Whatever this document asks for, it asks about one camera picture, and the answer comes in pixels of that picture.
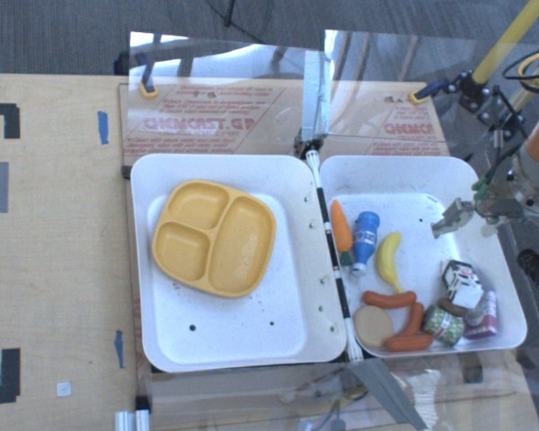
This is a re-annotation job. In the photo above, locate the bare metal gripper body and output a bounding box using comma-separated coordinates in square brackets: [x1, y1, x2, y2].
[473, 164, 539, 233]

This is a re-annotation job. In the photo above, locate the white and black carton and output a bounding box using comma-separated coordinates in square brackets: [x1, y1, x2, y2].
[440, 259, 485, 310]

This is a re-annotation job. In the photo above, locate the white plastic tray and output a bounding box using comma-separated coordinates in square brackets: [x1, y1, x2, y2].
[129, 153, 348, 374]
[318, 154, 528, 359]

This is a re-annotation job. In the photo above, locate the yellow banana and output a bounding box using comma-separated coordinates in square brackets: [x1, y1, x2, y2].
[376, 231, 405, 295]

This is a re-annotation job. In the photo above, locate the dark brown oval toy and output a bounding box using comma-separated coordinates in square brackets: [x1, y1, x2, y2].
[437, 296, 471, 318]

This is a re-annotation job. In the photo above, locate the blue bottle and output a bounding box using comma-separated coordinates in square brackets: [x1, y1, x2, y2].
[350, 210, 382, 275]

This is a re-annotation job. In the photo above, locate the orange sausage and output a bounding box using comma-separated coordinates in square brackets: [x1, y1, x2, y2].
[397, 302, 426, 337]
[362, 289, 418, 310]
[384, 332, 434, 353]

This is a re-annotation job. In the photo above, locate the green patterned can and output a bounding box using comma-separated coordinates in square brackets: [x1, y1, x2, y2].
[420, 305, 466, 347]

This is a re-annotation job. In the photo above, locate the pink can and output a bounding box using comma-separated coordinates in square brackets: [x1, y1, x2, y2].
[463, 289, 499, 340]

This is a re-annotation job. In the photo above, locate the orange carrot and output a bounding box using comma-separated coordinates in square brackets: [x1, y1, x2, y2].
[330, 198, 355, 268]

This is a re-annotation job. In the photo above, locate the thin black and white rod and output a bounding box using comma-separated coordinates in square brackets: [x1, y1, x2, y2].
[305, 149, 365, 363]

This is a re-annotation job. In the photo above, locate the beige round biscuit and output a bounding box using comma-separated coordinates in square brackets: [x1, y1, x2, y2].
[352, 304, 395, 349]

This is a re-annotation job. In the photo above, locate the yellow divided plate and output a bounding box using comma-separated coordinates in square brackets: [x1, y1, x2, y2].
[151, 179, 278, 299]

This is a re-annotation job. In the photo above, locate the brown cardboard board red print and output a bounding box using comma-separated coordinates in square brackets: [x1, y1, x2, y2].
[119, 75, 525, 406]

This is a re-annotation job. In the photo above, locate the black cylinder on white bracket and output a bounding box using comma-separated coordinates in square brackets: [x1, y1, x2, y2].
[516, 248, 539, 296]

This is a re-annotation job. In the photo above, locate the black block with thin wires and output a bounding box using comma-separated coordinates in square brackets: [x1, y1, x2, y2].
[294, 134, 327, 159]

